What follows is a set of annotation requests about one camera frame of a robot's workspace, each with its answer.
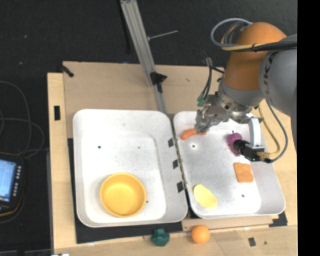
wooden table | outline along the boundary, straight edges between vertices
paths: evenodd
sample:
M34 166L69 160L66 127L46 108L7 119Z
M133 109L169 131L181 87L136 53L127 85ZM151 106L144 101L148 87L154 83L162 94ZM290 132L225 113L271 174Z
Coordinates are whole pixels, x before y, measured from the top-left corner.
M289 136L284 156L275 168L286 200L288 226L272 227L275 216L238 217L228 219L192 219L182 221L183 232L170 234L165 247L157 247L148 236L125 237L77 244L74 205L67 139L72 138L72 118L80 109L157 110L153 88L147 86L139 64L96 62L63 63L73 74L48 73L48 109L50 132L50 194L52 240L55 253L76 255L265 255L298 253L297 215L297 153L294 147L290 118L275 111ZM200 66L157 65L156 71L168 76L162 84L167 113L172 117L180 111L197 110L197 97L207 82L209 70ZM218 88L221 76L213 72L211 93ZM264 116L273 132L284 145L285 139L265 102L261 103ZM270 152L276 146L265 127L261 126ZM194 225L204 224L211 231L206 244L195 244L190 239ZM250 246L248 238L255 238Z

yellow bowl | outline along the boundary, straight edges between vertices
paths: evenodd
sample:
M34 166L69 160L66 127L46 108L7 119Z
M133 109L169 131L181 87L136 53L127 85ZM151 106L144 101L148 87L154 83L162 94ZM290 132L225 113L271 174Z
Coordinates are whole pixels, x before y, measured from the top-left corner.
M115 173L107 177L100 188L103 207L116 217L138 214L146 204L146 189L142 182L129 173Z

green object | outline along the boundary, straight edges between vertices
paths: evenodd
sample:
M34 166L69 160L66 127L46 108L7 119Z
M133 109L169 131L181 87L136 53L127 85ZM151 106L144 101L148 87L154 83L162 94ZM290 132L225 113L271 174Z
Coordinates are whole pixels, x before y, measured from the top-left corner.
M196 99L198 101L198 107L203 107L204 103L205 103L205 99L204 99L205 94L202 92L199 97Z
M154 230L151 241L156 245L163 247L169 242L170 235L166 233L164 228L158 228Z

blue screen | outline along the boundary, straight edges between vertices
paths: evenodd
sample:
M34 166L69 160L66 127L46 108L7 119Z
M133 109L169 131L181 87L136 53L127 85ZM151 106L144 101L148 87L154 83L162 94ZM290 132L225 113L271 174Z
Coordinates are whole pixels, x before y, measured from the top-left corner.
M15 162L0 159L0 199L2 201L10 202L16 167Z

black floor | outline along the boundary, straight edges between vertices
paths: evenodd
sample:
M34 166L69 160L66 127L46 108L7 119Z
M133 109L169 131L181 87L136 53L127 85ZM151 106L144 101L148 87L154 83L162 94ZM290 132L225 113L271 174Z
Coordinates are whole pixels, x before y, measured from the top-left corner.
M202 52L214 66L224 66L228 54L213 46L210 31L218 22L242 18L268 22L292 35L298 29L298 0L138 0L154 62L203 66ZM0 1L0 81L17 85L25 94L31 119L45 134L49 147L46 74L62 61L138 63L128 52L117 0ZM21 93L0 83L0 111L6 118L27 118ZM28 126L6 121L0 151L19 153L28 142ZM34 127L31 149L41 143ZM28 176L23 208L12 221L0 223L0 252L50 248L47 152L26 160Z

